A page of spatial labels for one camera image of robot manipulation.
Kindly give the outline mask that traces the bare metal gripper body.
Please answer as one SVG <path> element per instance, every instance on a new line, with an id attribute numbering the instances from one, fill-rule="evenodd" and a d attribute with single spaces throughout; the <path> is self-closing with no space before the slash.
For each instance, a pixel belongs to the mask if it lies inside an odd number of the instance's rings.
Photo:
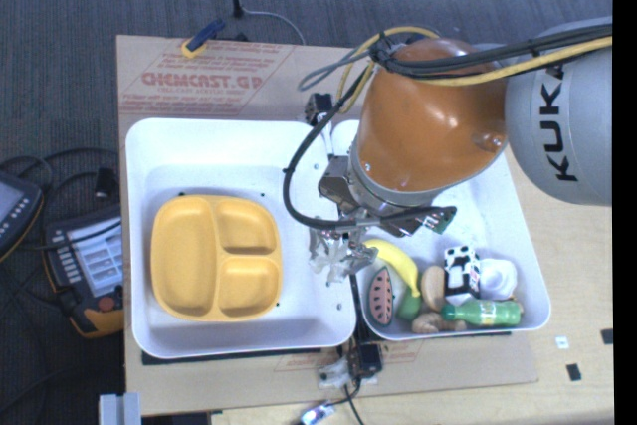
<path id="1" fill-rule="evenodd" d="M 347 156 L 334 156 L 318 183 L 321 196 L 334 202 L 346 217 L 378 220 L 378 228 L 394 237 L 412 236 L 421 227 L 442 234 L 454 220 L 455 206 L 398 206 L 370 194 L 349 168 Z"/>

